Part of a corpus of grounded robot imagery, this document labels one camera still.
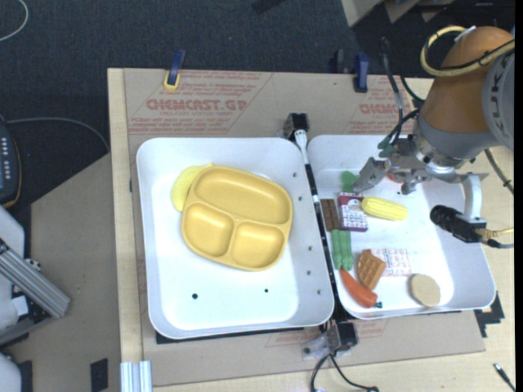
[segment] black floor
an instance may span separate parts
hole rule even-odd
[[[103,156],[92,131],[109,139],[106,71],[164,68],[175,47],[184,68],[327,73],[343,49],[358,52],[369,72],[383,74],[379,40],[396,55],[395,74],[426,77],[419,52],[443,26],[515,24],[515,0],[457,0],[425,22],[415,9],[394,24],[383,5],[350,29],[340,0],[23,0],[27,25],[0,40],[0,114],[20,150],[23,208]],[[16,0],[0,0],[0,39],[24,20]]]

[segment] yellow divided plate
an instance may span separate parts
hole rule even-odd
[[[194,179],[181,219],[191,250],[224,265],[265,270],[284,252],[293,203],[274,181],[232,167],[204,168]]]

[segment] wooden table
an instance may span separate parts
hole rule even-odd
[[[411,87],[424,96],[431,80],[409,80]],[[133,224],[132,196],[129,192],[130,158],[127,135],[125,80],[123,69],[108,70],[110,131],[114,187],[114,217],[118,268],[118,308],[120,318],[120,345],[123,362],[137,363],[144,358],[141,337],[141,318],[136,280],[135,228]],[[326,95],[325,100],[335,98]],[[498,161],[509,176],[513,176],[513,152],[503,147],[495,149]],[[482,154],[473,170],[486,166]],[[495,173],[482,183],[482,216],[492,229],[513,226],[513,196],[504,189]],[[487,327],[486,351],[430,359],[416,359],[394,363],[367,364],[348,367],[346,375],[363,385],[377,385],[381,391],[463,391],[509,390],[494,370],[499,363],[512,381],[516,380],[515,350],[515,283],[513,249],[485,248],[498,294],[503,306],[504,319],[500,324]],[[311,373],[290,372],[278,375],[245,377],[239,379],[171,385],[154,390],[162,391],[306,391]],[[322,370],[316,378],[316,387],[329,391],[353,390],[333,368]]]

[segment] round cookie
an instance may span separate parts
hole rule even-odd
[[[410,294],[420,304],[425,306],[436,306],[440,303],[440,286],[426,274],[414,274],[410,280]]]

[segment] black device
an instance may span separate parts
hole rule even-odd
[[[20,159],[15,140],[0,123],[0,205],[10,206],[20,192]]]

